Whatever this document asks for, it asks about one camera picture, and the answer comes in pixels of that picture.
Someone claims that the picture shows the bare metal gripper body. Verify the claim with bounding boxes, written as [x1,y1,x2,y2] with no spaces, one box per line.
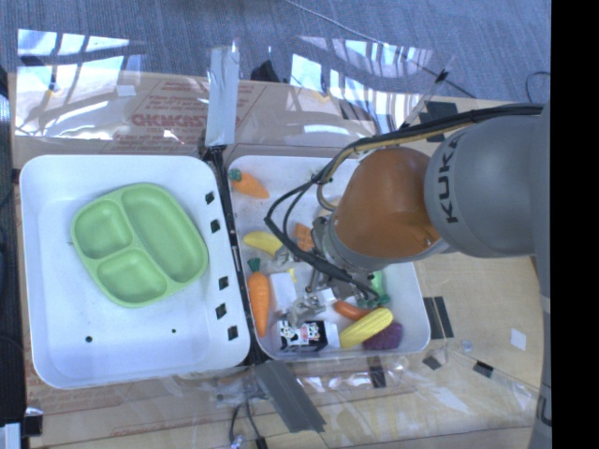
[306,216,377,307]

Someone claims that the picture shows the black and white cow carton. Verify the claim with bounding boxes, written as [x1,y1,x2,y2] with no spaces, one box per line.
[278,319,342,354]

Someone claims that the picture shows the orange sausage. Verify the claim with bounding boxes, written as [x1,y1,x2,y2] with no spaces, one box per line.
[332,299,372,322]

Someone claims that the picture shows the green toy vegetable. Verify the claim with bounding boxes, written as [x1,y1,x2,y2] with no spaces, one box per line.
[358,268,391,310]

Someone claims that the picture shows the large orange carrot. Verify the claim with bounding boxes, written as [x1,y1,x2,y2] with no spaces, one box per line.
[246,256,271,339]

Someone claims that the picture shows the yellow corn cob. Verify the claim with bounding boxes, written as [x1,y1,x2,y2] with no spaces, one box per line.
[338,307,395,350]

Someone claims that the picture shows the orange waffle biscuit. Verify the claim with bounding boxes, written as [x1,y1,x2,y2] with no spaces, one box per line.
[293,222,314,253]

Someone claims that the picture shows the purple grapes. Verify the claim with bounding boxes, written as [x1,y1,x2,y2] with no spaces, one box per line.
[362,321,404,352]

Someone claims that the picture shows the white plastic tray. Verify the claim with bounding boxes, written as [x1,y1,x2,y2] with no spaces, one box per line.
[18,153,252,390]
[226,154,431,362]

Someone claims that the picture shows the yellow banana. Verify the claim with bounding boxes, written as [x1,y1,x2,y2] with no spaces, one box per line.
[241,230,285,258]

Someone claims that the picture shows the small orange carrot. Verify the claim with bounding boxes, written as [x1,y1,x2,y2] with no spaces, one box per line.
[227,167,271,200]

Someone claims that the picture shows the green divided plate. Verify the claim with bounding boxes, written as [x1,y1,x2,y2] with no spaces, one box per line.
[69,181,210,309]

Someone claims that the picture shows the brown cardboard board red print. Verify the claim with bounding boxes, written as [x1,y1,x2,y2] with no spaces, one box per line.
[7,70,547,449]

